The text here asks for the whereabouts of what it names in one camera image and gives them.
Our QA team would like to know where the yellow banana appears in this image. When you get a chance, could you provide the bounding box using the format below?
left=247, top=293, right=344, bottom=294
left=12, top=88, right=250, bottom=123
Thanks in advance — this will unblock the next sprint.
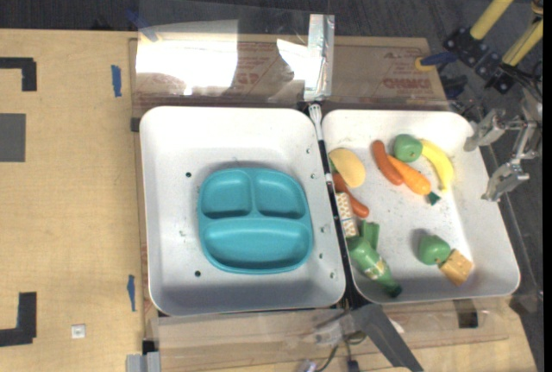
left=419, top=138, right=455, bottom=193

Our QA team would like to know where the orange carrot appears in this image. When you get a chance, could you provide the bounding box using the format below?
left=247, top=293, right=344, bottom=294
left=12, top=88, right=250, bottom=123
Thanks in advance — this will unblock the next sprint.
left=386, top=154, right=442, bottom=206

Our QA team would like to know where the brown cardboard board red print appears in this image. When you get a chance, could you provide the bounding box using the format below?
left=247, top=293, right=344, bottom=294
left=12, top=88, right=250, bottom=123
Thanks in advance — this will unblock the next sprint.
left=129, top=32, right=525, bottom=352

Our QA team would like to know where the green bottle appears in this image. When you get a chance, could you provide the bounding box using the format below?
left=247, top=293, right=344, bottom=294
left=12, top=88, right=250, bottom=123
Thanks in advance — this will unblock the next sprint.
left=346, top=219, right=404, bottom=299

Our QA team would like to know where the green pear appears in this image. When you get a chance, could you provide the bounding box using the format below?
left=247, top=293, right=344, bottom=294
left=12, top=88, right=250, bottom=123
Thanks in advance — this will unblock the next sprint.
left=417, top=233, right=452, bottom=266

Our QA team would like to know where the yellow cheese wedge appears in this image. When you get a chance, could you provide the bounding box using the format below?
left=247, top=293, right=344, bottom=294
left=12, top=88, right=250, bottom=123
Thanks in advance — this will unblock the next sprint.
left=438, top=249, right=474, bottom=287

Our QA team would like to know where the orange sausage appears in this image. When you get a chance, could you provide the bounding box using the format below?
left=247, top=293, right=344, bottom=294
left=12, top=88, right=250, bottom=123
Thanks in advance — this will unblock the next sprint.
left=372, top=140, right=405, bottom=186
left=331, top=172, right=371, bottom=219

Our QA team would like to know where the green apple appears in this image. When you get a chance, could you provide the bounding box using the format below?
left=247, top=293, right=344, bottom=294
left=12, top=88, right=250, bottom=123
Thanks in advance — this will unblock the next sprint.
left=392, top=133, right=424, bottom=164

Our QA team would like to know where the tan checkered corn cob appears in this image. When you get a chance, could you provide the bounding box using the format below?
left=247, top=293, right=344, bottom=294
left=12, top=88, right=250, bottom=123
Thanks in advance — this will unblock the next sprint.
left=335, top=192, right=360, bottom=239

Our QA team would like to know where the white plastic tray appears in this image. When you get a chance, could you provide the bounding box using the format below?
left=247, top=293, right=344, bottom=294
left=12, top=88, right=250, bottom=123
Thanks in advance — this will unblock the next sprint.
left=138, top=104, right=348, bottom=317
left=321, top=109, right=522, bottom=305

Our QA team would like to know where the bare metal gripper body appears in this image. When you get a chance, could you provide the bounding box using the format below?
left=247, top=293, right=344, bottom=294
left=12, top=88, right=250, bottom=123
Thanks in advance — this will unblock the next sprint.
left=515, top=88, right=544, bottom=161

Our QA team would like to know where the blue divided plate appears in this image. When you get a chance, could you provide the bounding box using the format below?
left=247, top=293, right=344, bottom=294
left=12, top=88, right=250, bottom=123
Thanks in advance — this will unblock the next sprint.
left=197, top=167, right=314, bottom=275

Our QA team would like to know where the tan potato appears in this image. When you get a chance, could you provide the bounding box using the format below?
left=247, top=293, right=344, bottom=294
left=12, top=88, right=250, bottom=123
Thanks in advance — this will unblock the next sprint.
left=328, top=148, right=367, bottom=189

